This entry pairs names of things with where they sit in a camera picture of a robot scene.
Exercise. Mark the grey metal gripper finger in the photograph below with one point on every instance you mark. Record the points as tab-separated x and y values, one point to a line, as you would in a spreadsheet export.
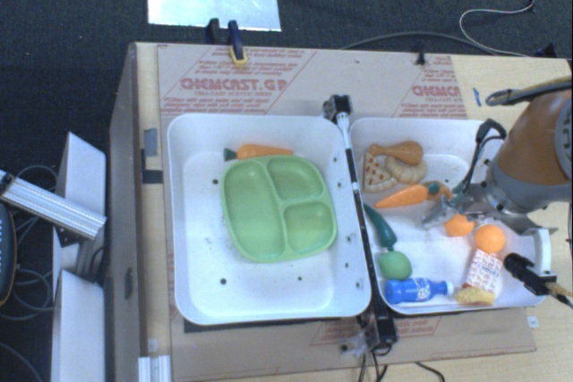
433	218
451	202

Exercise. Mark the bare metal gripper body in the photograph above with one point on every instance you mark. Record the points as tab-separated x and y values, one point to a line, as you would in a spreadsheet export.
490	210

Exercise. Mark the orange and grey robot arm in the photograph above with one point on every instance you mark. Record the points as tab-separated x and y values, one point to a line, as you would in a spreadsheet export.
532	147

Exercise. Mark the orange half fruit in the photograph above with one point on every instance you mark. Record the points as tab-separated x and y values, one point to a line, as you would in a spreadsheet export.
459	226

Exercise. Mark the orange ball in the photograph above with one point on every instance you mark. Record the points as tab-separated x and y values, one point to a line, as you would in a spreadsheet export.
490	238

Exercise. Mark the white plastic tray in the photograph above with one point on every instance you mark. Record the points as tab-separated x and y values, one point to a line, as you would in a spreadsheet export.
430	246
201	282

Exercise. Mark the orange carrot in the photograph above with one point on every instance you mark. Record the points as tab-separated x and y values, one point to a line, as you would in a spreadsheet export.
403	197
262	151

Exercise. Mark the beige croissant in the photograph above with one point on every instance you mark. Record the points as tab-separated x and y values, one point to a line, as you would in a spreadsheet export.
409	172

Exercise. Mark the dark green pepper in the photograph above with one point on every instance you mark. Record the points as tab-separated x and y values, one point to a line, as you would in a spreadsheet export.
382	228

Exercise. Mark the green apple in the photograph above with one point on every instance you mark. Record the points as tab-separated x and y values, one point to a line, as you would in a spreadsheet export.
395	265

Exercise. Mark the orange and white carton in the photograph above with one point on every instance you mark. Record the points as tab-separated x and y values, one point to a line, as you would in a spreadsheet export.
483	273

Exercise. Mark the brown chicken drumstick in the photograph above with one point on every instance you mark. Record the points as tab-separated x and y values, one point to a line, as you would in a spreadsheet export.
405	151

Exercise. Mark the pizza slice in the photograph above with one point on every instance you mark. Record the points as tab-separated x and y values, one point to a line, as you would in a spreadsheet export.
375	176

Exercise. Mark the blue bottle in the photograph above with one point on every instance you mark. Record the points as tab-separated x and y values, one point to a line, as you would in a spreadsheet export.
409	291

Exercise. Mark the thin black and white rod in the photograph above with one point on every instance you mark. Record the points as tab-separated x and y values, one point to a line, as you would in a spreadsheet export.
358	201

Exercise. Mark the yellow crinkled chips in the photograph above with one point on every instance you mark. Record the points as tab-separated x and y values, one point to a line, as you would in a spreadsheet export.
474	296

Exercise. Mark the green divided plate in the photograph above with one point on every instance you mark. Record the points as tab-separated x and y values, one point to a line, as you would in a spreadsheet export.
268	210

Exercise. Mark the brown cardboard board red print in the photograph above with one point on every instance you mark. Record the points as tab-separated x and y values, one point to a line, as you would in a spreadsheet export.
277	85

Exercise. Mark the black cylinder on white bracket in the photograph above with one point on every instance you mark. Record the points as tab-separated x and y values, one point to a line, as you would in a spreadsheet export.
526	270

